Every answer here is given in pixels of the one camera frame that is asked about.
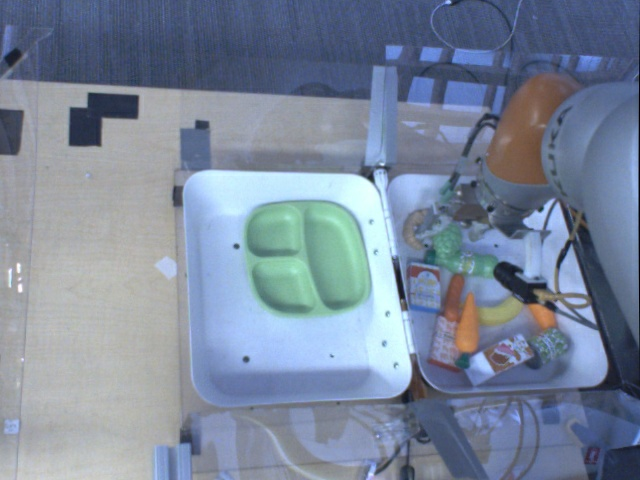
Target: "green plate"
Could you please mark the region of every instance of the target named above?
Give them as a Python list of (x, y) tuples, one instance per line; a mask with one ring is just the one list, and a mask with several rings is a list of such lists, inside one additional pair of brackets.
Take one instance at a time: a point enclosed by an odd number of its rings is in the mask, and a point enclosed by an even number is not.
[(256, 208), (245, 226), (251, 290), (279, 315), (349, 311), (369, 296), (369, 264), (360, 228), (342, 206), (325, 201)]

